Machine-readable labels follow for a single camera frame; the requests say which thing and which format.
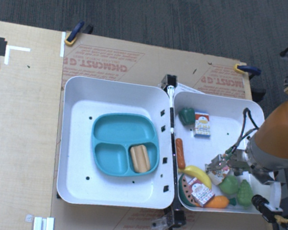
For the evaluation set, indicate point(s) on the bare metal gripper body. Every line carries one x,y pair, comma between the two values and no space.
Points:
243,164

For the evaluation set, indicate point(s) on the white colourful print carton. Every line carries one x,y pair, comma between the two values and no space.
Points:
200,192

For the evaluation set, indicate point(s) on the green bell pepper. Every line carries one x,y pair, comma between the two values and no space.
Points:
186,116

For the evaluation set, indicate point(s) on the white and orange small carton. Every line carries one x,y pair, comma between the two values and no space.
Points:
217,177

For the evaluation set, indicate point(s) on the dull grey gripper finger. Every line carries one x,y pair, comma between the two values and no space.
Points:
212,168
219,159

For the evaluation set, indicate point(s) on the white plastic tray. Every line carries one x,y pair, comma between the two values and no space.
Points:
213,150
107,186

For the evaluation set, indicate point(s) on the red and green watermelon slice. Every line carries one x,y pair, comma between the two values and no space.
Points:
184,194

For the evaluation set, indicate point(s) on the red and white small carton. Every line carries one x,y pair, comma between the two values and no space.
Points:
202,125

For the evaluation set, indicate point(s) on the green broccoli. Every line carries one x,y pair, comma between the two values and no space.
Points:
229,185

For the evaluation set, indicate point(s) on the brown cardboard board red print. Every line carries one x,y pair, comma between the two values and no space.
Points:
109,61

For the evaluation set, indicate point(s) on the yellow banana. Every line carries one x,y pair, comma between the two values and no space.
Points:
197,173

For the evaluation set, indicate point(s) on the white paper sheet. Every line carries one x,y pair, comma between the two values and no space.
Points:
187,88

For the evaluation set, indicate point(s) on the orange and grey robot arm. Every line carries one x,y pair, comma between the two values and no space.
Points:
279,133

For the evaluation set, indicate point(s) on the black cylinder on white bracket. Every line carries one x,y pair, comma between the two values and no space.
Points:
266,206

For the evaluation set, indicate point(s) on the thin black and white rod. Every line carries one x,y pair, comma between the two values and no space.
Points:
171,115

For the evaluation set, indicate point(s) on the orange sausage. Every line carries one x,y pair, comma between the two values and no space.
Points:
180,154

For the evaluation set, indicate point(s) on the orange carrot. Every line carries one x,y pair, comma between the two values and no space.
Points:
218,202

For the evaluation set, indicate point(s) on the tan hot dog bun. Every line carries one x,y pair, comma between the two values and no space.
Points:
140,158

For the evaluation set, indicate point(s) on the teal divided plate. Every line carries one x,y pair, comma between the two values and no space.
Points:
120,132

